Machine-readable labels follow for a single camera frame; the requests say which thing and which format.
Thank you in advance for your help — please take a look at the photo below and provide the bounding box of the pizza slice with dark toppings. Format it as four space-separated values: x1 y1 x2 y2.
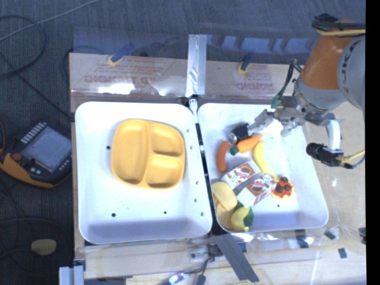
271 176 296 201

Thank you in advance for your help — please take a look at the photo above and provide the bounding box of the yellow and green toy corn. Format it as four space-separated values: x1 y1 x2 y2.
230 202 255 233

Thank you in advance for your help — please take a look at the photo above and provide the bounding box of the pale yellow bread slice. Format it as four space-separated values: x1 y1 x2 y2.
211 180 239 212
30 238 58 257
216 202 238 231

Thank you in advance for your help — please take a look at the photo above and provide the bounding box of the orange sausage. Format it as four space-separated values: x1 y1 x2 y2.
216 141 231 174

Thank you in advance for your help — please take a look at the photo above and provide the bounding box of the brown cardboard board, red print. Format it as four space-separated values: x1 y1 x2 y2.
68 52 366 280

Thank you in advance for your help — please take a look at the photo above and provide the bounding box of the orange carrot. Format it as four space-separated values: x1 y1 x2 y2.
229 133 264 157

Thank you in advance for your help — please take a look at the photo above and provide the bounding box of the yellow banana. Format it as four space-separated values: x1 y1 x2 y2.
252 140 277 179

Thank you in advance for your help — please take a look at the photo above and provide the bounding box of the small black can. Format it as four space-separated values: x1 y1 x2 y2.
227 122 251 145

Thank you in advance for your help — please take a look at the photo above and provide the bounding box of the yellow divided plate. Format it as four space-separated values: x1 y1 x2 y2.
110 118 187 190

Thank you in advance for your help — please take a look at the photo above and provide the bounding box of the black cylinder on white bracket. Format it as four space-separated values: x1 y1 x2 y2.
305 119 345 167

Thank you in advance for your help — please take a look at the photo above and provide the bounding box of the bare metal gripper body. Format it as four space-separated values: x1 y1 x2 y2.
273 95 344 127

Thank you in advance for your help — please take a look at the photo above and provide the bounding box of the white plastic tray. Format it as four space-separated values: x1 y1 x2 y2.
74 100 214 245
196 102 330 235

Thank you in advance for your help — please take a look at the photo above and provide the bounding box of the white carton with red print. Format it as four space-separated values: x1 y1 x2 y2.
220 159 277 208

